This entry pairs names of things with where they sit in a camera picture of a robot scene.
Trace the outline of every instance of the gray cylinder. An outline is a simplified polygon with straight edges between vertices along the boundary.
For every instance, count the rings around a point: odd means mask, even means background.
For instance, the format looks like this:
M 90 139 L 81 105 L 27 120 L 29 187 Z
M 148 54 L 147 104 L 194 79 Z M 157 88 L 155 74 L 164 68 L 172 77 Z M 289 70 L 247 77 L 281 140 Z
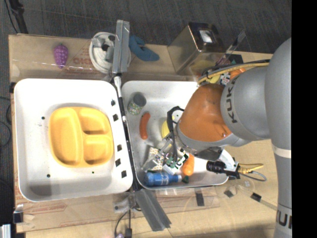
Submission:
M 264 84 L 267 67 L 250 69 L 227 84 L 221 114 L 233 134 L 249 141 L 269 138 Z
M 274 238 L 292 232 L 291 38 L 274 53 L 265 79 L 265 105 L 278 176 L 278 207 Z
M 226 145 L 231 145 L 231 146 L 242 146 L 247 143 L 250 143 L 248 140 L 241 139 L 234 135 L 233 133 L 227 136 L 226 138 L 215 141 L 215 142 L 205 142 L 205 141 L 198 141 L 192 138 L 187 137 L 184 133 L 179 128 L 179 124 L 176 126 L 176 133 L 177 136 L 179 137 L 180 141 L 187 147 L 196 150 L 196 151 L 202 151 L 205 149 L 208 149 L 210 147 L 224 147 Z

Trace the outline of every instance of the yellow object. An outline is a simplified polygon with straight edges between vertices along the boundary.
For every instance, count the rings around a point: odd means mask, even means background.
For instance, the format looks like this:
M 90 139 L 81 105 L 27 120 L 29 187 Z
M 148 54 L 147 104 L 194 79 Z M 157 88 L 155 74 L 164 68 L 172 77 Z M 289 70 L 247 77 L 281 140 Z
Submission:
M 216 84 L 219 79 L 220 79 L 220 75 L 212 77 L 211 79 L 206 79 L 206 81 L 208 81 L 211 84 Z
M 198 84 L 200 85 L 201 83 L 203 83 L 204 81 L 206 81 L 209 78 L 224 74 L 226 72 L 231 72 L 237 69 L 241 69 L 241 68 L 253 68 L 253 67 L 264 67 L 264 66 L 268 66 L 269 63 L 268 62 L 258 62 L 258 63 L 245 63 L 245 64 L 241 64 L 241 65 L 237 65 L 235 67 L 231 67 L 229 69 L 224 69 L 222 71 L 218 71 L 218 72 L 214 72 L 209 74 L 208 76 L 205 76 L 203 78 L 201 78 L 200 80 L 198 80 Z
M 260 169 L 264 166 L 264 164 L 262 163 L 255 163 L 255 164 L 242 164 L 242 163 L 239 163 L 239 169 L 238 169 L 238 172 L 241 173 L 241 174 L 248 174 L 256 169 Z
M 169 134 L 169 129 L 167 126 L 167 121 L 164 121 L 162 124 L 162 128 L 161 128 L 161 134 L 162 134 L 162 138 L 165 138 L 168 134 Z
M 63 166 L 93 167 L 113 155 L 113 136 L 108 117 L 99 110 L 66 107 L 55 110 L 49 123 L 52 155 Z

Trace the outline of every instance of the gray carpet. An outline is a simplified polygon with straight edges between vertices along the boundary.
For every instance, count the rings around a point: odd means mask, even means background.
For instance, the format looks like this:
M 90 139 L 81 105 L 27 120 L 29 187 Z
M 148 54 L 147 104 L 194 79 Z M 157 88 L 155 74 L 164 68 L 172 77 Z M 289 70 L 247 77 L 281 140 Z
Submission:
M 146 43 L 168 45 L 189 21 L 214 24 L 225 47 L 241 30 L 245 51 L 273 53 L 291 37 L 292 0 L 19 0 L 30 34 L 91 38 L 115 32 L 118 19 L 130 22 L 131 34 Z M 0 1 L 0 96 L 9 97 L 8 34 L 14 34 L 4 1 Z M 0 99 L 0 121 L 6 121 L 8 101 Z M 0 125 L 0 142 L 8 139 Z M 0 179 L 13 187 L 11 142 L 0 148 Z M 0 225 L 11 221 L 10 191 L 0 184 Z

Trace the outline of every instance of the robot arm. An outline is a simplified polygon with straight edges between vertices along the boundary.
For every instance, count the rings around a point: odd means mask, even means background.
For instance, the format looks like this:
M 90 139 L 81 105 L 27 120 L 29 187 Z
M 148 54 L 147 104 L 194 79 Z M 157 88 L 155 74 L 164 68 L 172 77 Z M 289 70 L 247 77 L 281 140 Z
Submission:
M 274 237 L 292 237 L 291 39 L 267 67 L 236 76 L 224 89 L 200 86 L 177 124 L 177 135 L 196 151 L 270 138 L 279 191 Z

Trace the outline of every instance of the gray can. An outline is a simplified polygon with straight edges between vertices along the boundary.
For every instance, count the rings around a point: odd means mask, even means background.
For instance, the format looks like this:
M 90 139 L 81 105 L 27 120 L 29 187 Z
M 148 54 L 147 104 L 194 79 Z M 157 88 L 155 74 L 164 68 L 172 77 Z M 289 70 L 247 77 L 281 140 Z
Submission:
M 133 96 L 132 100 L 128 105 L 128 112 L 133 115 L 138 115 L 146 103 L 147 100 L 145 99 L 145 97 L 142 94 L 137 93 Z

